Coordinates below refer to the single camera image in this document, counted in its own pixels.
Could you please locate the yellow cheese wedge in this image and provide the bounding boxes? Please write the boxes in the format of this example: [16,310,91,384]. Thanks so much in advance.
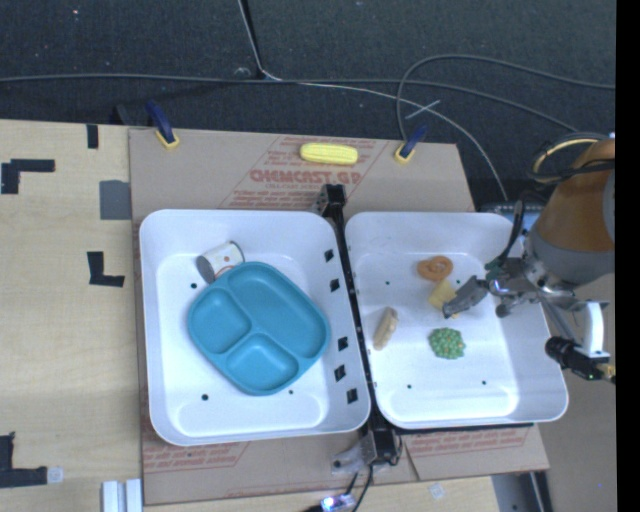
[428,278,459,310]

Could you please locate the white plastic tray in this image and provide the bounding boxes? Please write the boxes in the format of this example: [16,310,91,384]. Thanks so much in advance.
[138,208,373,448]
[344,210,571,431]

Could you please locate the brown cardboard board red print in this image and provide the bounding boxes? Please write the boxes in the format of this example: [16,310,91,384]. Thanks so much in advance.
[127,127,551,506]

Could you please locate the blue divided plate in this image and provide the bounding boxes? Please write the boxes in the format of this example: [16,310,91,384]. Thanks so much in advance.
[187,260,332,398]

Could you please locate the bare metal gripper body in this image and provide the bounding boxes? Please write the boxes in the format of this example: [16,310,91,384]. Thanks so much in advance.
[485,256,577,319]

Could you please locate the white can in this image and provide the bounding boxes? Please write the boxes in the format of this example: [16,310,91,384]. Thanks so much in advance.
[195,240,247,283]

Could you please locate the orange pretzel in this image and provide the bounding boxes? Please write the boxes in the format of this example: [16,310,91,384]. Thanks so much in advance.
[416,255,455,282]

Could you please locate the beige bread piece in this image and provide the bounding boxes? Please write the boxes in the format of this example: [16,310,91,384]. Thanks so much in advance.
[372,306,400,352]

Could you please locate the yellow corn cob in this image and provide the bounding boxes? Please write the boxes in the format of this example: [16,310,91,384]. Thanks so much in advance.
[299,142,360,167]

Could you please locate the green peas cluster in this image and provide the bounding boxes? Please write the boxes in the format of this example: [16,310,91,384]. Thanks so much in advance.
[427,326,468,361]

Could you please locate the black block with wires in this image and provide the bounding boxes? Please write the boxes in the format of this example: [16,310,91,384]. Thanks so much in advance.
[368,425,402,465]

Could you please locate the black cylinder on white bracket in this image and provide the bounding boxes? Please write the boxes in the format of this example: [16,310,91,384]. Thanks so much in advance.
[544,299,617,384]

